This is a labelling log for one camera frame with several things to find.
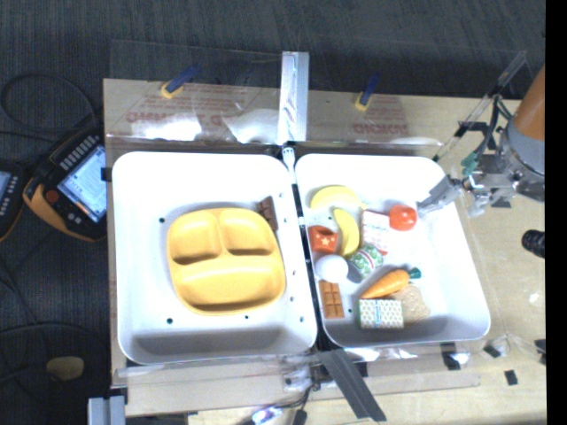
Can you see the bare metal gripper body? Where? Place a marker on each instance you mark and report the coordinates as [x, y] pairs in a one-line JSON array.
[[496, 180]]

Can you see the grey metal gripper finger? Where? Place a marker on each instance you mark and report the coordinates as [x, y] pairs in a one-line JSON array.
[[438, 193]]

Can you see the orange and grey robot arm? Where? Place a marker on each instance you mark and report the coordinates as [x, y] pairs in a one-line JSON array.
[[529, 113]]

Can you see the red-orange tomato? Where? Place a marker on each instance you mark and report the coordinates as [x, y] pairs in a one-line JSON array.
[[403, 217]]

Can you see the white and pink carton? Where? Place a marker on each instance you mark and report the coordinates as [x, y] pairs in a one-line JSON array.
[[375, 228]]

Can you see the brown cardboard board red print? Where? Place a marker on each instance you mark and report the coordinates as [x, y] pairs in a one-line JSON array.
[[505, 255]]

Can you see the white plastic tray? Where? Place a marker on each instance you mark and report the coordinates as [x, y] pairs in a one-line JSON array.
[[146, 246], [447, 272]]

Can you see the yellow banana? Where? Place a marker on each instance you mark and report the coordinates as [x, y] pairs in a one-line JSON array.
[[349, 233], [332, 193]]

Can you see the green peas can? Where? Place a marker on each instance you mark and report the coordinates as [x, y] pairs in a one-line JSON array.
[[367, 260]]

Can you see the orange carrot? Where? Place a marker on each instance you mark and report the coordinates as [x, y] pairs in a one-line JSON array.
[[385, 285]]

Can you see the brown bread slice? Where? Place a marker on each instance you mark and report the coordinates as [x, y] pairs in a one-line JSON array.
[[416, 306]]

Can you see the white egg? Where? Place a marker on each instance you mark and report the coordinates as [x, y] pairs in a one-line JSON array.
[[331, 267]]

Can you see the green patterned carton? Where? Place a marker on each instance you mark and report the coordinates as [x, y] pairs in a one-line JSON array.
[[381, 313]]

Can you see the thin black and white rod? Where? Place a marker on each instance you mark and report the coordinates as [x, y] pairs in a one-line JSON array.
[[296, 193]]

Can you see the orange biscuit bar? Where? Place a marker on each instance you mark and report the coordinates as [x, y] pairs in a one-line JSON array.
[[331, 299]]

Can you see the brown chocolate bar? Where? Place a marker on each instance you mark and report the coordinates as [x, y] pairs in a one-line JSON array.
[[267, 213]]

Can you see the yellow divided plate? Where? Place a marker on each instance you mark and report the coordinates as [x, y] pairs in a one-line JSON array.
[[226, 264]]

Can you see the black cylinder on white bracket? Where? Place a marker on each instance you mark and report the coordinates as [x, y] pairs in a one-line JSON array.
[[533, 242]]

